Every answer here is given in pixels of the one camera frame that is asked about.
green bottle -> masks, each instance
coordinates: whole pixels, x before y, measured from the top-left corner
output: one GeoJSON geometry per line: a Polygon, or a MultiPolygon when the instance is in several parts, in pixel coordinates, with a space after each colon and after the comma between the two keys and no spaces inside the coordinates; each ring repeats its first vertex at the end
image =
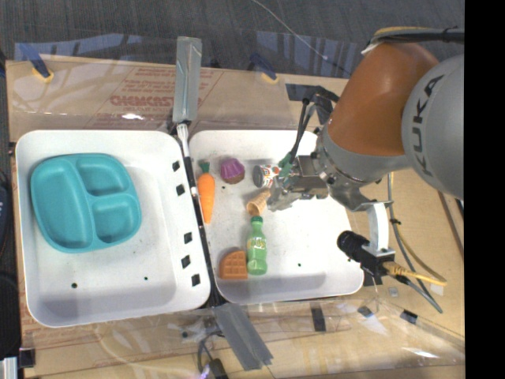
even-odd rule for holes
{"type": "Polygon", "coordinates": [[[247,238],[247,272],[263,275],[267,272],[267,239],[261,230],[263,218],[251,218],[252,231],[247,238]]]}

white tray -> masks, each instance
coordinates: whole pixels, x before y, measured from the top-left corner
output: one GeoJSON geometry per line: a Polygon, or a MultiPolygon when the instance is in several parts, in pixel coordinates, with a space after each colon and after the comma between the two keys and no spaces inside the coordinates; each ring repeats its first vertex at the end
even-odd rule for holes
{"type": "Polygon", "coordinates": [[[171,313],[198,308],[208,299],[208,270],[174,138],[156,131],[40,130],[17,142],[16,163],[26,298],[39,323],[62,327],[171,313]],[[62,253],[38,228],[29,176],[44,159],[84,152],[106,153],[125,165],[142,224],[122,244],[62,253]],[[182,195],[177,186],[184,187],[182,195]],[[185,267],[183,259],[189,260],[185,267]]]}
{"type": "MultiPolygon", "coordinates": [[[[195,175],[198,161],[209,159],[216,192],[212,221],[206,226],[212,267],[218,289],[229,302],[253,304],[348,295],[360,289],[363,272],[337,247],[337,237],[350,230],[346,210],[335,200],[295,201],[283,211],[264,211],[268,272],[247,280],[222,280],[219,261],[231,250],[245,249],[250,229],[247,201],[258,193],[252,168],[277,164],[295,142],[291,130],[206,130],[189,142],[195,175]],[[220,163],[236,157],[245,166],[245,178],[227,184],[219,175],[220,163]]],[[[316,135],[306,132],[298,154],[316,147],[316,135]]]]}

teal plate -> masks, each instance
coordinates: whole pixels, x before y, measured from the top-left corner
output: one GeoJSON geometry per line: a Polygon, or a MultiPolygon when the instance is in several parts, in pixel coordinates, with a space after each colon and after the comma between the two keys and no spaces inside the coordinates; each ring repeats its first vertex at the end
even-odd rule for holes
{"type": "Polygon", "coordinates": [[[30,191],[40,231],[57,250],[83,253],[115,246],[140,228],[135,186],[113,156],[46,159],[32,172],[30,191]]]}

bottle label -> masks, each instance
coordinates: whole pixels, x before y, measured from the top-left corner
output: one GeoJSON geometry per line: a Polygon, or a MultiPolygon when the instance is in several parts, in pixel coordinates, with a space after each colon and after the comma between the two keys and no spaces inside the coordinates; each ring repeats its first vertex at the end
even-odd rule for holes
{"type": "Polygon", "coordinates": [[[247,241],[247,249],[265,250],[267,249],[267,241],[261,237],[250,238],[247,241]]]}

tin can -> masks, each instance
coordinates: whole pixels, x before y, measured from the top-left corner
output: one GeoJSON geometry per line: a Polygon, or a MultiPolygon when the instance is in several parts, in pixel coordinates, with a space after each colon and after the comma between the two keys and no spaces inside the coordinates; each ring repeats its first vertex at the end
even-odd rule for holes
{"type": "Polygon", "coordinates": [[[258,188],[270,188],[274,183],[274,178],[279,175],[281,169],[270,164],[256,165],[252,169],[252,180],[258,188]]]}

